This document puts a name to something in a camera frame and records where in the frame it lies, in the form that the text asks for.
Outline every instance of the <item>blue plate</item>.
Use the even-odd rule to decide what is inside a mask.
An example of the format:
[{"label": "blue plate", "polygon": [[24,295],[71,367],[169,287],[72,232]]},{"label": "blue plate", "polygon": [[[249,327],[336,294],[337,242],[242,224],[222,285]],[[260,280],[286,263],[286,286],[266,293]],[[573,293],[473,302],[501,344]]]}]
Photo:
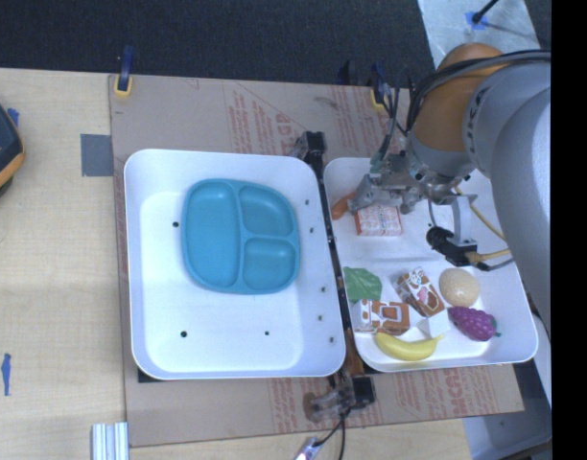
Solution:
[{"label": "blue plate", "polygon": [[243,294],[275,293],[297,275],[300,246],[290,202],[267,186],[205,179],[185,197],[182,251],[203,287]]}]

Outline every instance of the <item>yellow device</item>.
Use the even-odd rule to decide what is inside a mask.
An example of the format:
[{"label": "yellow device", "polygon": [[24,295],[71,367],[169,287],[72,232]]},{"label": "yellow device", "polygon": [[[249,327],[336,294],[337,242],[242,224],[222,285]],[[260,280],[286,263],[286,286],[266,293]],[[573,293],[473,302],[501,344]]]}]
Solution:
[{"label": "yellow device", "polygon": [[25,146],[10,114],[0,104],[0,196],[25,160]]}]

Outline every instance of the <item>table surface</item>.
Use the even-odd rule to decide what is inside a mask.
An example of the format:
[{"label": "table surface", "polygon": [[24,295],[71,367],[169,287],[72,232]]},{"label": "table surface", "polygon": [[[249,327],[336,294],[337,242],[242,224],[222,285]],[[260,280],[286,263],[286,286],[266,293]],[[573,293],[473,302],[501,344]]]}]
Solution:
[{"label": "table surface", "polygon": [[[83,176],[81,137],[110,134],[107,74],[0,68],[27,158],[0,198],[0,458],[91,457],[126,420],[112,177]],[[132,448],[131,459],[289,459],[309,433]],[[340,434],[319,458],[338,458]],[[345,459],[470,458],[462,420],[346,430]]]}]

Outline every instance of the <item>purple grapes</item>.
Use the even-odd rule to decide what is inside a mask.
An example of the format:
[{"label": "purple grapes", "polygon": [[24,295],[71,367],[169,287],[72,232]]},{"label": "purple grapes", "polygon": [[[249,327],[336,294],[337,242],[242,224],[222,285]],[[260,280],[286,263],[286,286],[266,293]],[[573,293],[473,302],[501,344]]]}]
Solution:
[{"label": "purple grapes", "polygon": [[454,325],[471,339],[487,341],[496,334],[496,319],[483,310],[450,307],[447,311]]}]

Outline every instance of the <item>snack box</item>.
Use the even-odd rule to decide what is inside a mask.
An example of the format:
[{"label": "snack box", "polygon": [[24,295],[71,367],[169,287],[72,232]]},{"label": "snack box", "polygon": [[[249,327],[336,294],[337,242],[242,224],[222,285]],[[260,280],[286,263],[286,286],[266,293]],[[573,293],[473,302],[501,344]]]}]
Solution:
[{"label": "snack box", "polygon": [[426,271],[420,266],[398,276],[395,289],[403,302],[408,303],[426,317],[445,310],[445,304],[438,295],[438,291],[430,282]]},{"label": "snack box", "polygon": [[351,307],[351,326],[358,333],[383,329],[391,335],[402,335],[411,327],[409,305],[367,298],[358,300]]},{"label": "snack box", "polygon": [[358,235],[397,236],[402,235],[400,212],[397,206],[375,203],[359,210],[355,216]]}]

